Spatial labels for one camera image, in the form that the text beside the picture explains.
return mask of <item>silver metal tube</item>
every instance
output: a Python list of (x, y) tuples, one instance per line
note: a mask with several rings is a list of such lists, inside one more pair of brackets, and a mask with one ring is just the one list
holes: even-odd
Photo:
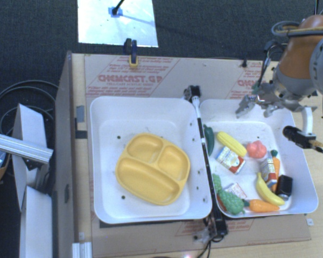
[(0, 134), (0, 150), (25, 159), (48, 164), (53, 150)]

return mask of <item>yellow divided plate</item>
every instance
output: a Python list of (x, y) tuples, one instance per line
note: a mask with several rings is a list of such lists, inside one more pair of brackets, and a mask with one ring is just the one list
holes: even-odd
[(116, 164), (119, 184), (135, 196), (157, 205), (169, 205), (181, 194), (190, 161), (173, 143), (149, 133), (133, 137)]

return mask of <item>dark floor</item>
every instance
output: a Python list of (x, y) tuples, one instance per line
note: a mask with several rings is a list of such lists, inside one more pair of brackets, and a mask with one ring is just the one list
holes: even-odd
[[(315, 0), (152, 0), (159, 48), (141, 55), (263, 58), (270, 29), (282, 20), (300, 22), (313, 14)], [(66, 51), (121, 54), (122, 47), (78, 43), (77, 0), (0, 0), (0, 92), (24, 80), (58, 84)], [(2, 101), (0, 113), (41, 97), (24, 92)], [(11, 122), (3, 124), (8, 131)], [(0, 185), (0, 257), (18, 257), (19, 209), (13, 177)]]

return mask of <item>orange carrot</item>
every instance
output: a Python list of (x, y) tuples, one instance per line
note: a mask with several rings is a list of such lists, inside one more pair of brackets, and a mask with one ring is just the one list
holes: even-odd
[(250, 200), (249, 208), (254, 212), (272, 212), (280, 209), (277, 205), (273, 205), (259, 199)]
[[(277, 154), (278, 154), (278, 152), (276, 150), (271, 151), (271, 156), (273, 158), (273, 164), (274, 164), (274, 168), (275, 168), (276, 177), (278, 178), (279, 173), (280, 173), (280, 160), (276, 157)], [(275, 192), (276, 186), (277, 186), (277, 183), (271, 187), (271, 191)]]

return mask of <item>yellow banana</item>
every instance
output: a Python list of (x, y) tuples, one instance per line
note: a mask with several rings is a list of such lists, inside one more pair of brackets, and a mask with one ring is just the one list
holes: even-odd
[(260, 197), (268, 203), (273, 205), (284, 205), (285, 201), (281, 199), (279, 196), (275, 195), (271, 190), (267, 187), (265, 181), (262, 179), (261, 172), (257, 173), (257, 182), (256, 189)]

